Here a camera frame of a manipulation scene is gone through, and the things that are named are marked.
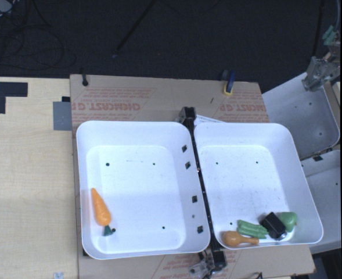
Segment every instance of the green vegetable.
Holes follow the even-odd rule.
[[[239,234],[249,235],[258,239],[266,239],[269,232],[268,230],[259,224],[253,224],[244,220],[238,220],[238,227],[236,230]]]
[[[293,231],[294,226],[297,224],[297,214],[294,212],[282,212],[278,218],[289,233]]]

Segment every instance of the toy carrot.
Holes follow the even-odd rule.
[[[112,235],[113,231],[111,230],[109,224],[111,222],[111,215],[109,210],[107,209],[103,199],[98,194],[97,190],[92,188],[92,201],[93,201],[93,209],[95,211],[95,217],[98,224],[104,226],[104,236]]]

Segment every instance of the cardboard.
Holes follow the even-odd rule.
[[[189,267],[199,261],[196,253],[156,255],[126,259],[95,260],[84,256],[80,231],[80,196],[75,133],[88,120],[175,121],[182,107],[198,115],[225,122],[268,123],[257,83],[234,82],[233,94],[223,94],[224,82],[143,77],[70,76],[73,126],[75,200],[80,279],[107,278],[169,279],[192,278]],[[310,274],[315,271],[307,245],[265,249],[225,250],[228,265],[213,278],[265,278]]]

